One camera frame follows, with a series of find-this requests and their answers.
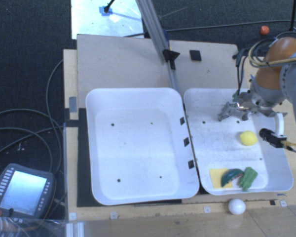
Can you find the yellow lemon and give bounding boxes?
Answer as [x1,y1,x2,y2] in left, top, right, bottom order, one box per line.
[239,130,259,147]

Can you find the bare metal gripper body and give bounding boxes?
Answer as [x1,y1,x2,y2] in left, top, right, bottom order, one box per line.
[236,91,288,118]

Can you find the white ball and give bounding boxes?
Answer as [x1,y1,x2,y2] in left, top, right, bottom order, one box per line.
[227,198,247,216]

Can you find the black cylinder on white bracket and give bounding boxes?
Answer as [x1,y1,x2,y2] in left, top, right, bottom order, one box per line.
[259,112,288,149]

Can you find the black rectangular pad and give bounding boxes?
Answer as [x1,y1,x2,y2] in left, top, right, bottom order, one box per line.
[189,49,202,62]

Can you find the white plastic tray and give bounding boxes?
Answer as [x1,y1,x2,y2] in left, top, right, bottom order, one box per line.
[183,87,295,197]
[85,87,200,206]

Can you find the pale cardboard board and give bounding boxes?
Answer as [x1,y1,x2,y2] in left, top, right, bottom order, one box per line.
[76,34,278,205]

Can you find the yellow flat square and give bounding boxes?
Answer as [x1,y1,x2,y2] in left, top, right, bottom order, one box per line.
[209,168,234,190]

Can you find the green watermelon slice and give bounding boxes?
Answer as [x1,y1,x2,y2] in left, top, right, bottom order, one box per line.
[221,168,245,187]

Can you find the green vegetable bundle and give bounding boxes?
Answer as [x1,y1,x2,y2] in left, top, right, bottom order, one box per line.
[237,166,259,191]

